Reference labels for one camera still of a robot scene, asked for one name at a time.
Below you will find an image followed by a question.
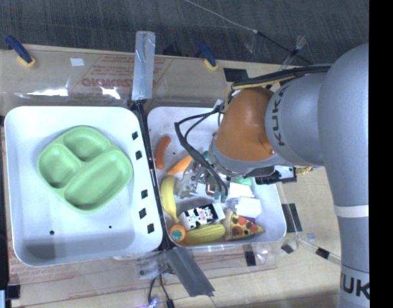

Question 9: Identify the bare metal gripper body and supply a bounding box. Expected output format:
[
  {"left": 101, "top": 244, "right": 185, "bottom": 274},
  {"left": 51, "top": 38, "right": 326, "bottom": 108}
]
[{"left": 182, "top": 157, "right": 231, "bottom": 203}]

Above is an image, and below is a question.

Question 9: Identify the clear plastic bottle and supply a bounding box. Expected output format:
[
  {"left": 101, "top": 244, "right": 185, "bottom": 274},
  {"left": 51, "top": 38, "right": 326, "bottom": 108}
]
[{"left": 173, "top": 172, "right": 198, "bottom": 200}]

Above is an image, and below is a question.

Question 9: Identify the orange carrot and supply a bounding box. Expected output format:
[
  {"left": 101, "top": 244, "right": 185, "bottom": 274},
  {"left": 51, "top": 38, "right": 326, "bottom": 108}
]
[{"left": 166, "top": 155, "right": 194, "bottom": 176}]

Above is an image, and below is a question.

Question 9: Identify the white carton with cow print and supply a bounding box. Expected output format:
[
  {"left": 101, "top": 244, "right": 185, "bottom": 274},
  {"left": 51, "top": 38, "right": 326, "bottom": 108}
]
[{"left": 178, "top": 203, "right": 226, "bottom": 232}]

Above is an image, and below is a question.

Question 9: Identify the yellow banana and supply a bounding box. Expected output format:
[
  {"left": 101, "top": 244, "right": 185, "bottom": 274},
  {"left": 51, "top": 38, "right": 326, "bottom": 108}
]
[{"left": 160, "top": 176, "right": 180, "bottom": 224}]

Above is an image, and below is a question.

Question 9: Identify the orange sausage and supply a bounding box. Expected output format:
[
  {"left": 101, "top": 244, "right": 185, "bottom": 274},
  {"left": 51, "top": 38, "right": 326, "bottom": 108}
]
[{"left": 154, "top": 135, "right": 172, "bottom": 170}]

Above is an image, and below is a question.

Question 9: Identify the yellow corn cob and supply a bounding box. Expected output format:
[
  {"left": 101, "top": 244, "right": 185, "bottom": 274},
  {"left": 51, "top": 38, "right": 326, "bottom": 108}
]
[{"left": 183, "top": 223, "right": 227, "bottom": 246}]

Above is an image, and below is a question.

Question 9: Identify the orange bottle with teal cap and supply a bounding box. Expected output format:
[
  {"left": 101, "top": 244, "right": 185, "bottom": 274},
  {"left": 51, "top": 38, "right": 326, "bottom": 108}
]
[{"left": 169, "top": 223, "right": 187, "bottom": 244}]

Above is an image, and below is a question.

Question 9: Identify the pizza slice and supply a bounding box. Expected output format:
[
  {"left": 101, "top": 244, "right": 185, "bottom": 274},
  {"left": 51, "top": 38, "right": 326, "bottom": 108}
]
[{"left": 224, "top": 208, "right": 266, "bottom": 241}]

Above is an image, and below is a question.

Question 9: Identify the white plastic tray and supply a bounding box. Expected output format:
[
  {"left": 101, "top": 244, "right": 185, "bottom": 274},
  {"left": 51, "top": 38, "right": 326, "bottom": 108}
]
[
  {"left": 3, "top": 105, "right": 164, "bottom": 267},
  {"left": 146, "top": 106, "right": 288, "bottom": 248}
]

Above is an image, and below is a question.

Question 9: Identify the brown cardboard board red print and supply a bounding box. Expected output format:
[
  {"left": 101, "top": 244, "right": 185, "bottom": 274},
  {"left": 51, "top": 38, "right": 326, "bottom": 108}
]
[{"left": 0, "top": 43, "right": 342, "bottom": 308}]

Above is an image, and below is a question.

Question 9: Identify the green divided plate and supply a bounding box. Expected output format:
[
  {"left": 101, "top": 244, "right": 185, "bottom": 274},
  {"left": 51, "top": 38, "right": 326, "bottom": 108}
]
[{"left": 36, "top": 125, "right": 134, "bottom": 214}]

